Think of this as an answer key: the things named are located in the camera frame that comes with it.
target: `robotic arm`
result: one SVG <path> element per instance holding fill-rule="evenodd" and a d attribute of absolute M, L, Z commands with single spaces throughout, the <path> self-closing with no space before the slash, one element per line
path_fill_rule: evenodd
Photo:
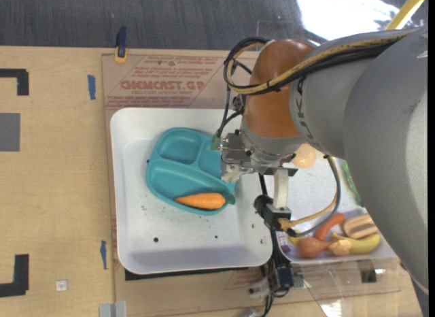
<path fill-rule="evenodd" d="M 236 58 L 259 45 L 249 85 L 235 85 Z M 240 131 L 220 144 L 222 179 L 276 170 L 304 142 L 346 160 L 368 213 L 428 294 L 428 27 L 317 48 L 253 38 L 226 66 L 246 100 Z"/>

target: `teal plate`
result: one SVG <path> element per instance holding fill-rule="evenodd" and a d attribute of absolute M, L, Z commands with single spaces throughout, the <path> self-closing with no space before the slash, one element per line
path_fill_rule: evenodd
<path fill-rule="evenodd" d="M 146 182 L 154 196 L 181 210 L 210 216 L 234 199 L 235 183 L 220 179 L 220 152 L 212 150 L 211 136 L 176 127 L 165 131 L 147 164 Z M 175 201 L 176 197 L 220 193 L 227 201 L 218 210 L 202 210 Z"/>

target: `black corner marker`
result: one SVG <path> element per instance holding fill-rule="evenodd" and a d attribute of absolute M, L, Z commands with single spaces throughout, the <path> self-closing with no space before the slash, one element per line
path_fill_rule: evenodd
<path fill-rule="evenodd" d="M 29 73 L 26 69 L 0 69 L 0 78 L 16 78 L 16 95 L 29 95 Z"/>
<path fill-rule="evenodd" d="M 25 295 L 29 289 L 29 255 L 15 256 L 14 279 L 11 283 L 0 284 L 0 297 L 15 297 Z"/>

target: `white tray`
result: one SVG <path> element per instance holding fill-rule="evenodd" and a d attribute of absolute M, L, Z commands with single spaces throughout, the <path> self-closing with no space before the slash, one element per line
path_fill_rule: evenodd
<path fill-rule="evenodd" d="M 257 174 L 244 175 L 235 205 L 201 216 L 155 197 L 145 181 L 146 164 L 167 129 L 186 127 L 213 135 L 223 110 L 125 108 L 111 118 L 118 256 L 137 274 L 262 265 L 272 254 L 270 231 L 256 214 Z M 240 127 L 236 117 L 226 127 Z"/>

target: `gray square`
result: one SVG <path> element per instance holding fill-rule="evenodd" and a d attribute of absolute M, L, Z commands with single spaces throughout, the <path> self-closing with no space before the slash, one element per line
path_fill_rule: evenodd
<path fill-rule="evenodd" d="M 20 114 L 0 113 L 0 151 L 20 151 Z"/>

